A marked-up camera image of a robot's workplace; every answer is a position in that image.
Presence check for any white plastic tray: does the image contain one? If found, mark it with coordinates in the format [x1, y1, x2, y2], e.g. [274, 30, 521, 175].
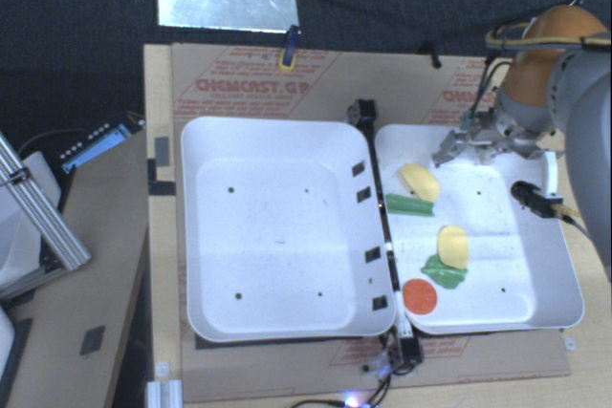
[373, 123, 586, 336]
[180, 115, 398, 344]

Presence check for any orange-red toy tomato slice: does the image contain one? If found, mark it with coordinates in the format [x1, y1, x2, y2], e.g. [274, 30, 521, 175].
[402, 278, 439, 316]

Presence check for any green toy lettuce leaf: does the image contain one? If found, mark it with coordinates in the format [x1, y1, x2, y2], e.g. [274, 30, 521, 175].
[420, 253, 469, 290]

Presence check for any black cylinder on white bracket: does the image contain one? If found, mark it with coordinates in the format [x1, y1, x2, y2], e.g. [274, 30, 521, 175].
[510, 150, 566, 220]

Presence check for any brown cardboard board, red print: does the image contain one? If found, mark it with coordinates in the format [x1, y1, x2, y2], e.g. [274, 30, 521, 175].
[169, 42, 573, 403]

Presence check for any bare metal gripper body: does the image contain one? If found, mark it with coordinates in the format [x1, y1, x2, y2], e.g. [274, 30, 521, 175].
[461, 112, 546, 159]

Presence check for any yellow toy potato chip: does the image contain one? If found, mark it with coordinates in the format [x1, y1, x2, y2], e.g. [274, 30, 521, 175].
[436, 224, 470, 270]
[397, 162, 442, 204]

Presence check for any thin black and white rod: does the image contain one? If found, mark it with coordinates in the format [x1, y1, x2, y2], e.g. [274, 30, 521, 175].
[361, 118, 411, 336]

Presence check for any green toy bean pod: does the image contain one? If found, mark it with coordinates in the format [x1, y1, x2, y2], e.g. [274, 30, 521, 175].
[384, 192, 437, 218]

